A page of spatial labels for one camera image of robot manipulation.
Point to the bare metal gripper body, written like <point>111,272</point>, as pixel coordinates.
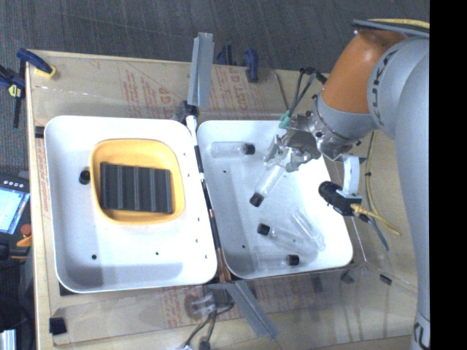
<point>305,137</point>

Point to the thin black and white rod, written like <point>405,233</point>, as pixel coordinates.
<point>204,188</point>

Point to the small black cap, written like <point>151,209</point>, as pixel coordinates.
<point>84,177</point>

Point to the clear bottle without cap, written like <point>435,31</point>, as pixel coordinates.
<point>309,230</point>

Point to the clear bottle with black cap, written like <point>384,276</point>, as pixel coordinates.
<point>268,182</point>
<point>277,260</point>
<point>281,235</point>
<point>230,149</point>

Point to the black ribbed rack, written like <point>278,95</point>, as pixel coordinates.
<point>135,188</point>

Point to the brown cardboard board, red print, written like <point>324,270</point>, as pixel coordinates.
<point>109,86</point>

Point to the yellow bowl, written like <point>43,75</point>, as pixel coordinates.
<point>135,149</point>

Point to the white plastic tray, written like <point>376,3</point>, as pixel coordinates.
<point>233,202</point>
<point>124,253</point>

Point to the black cylinder on white bracket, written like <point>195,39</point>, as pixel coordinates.
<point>351,175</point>

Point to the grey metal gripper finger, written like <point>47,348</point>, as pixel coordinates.
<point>277,151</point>
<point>300,159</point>

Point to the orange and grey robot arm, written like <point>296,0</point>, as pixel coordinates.
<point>394,86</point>

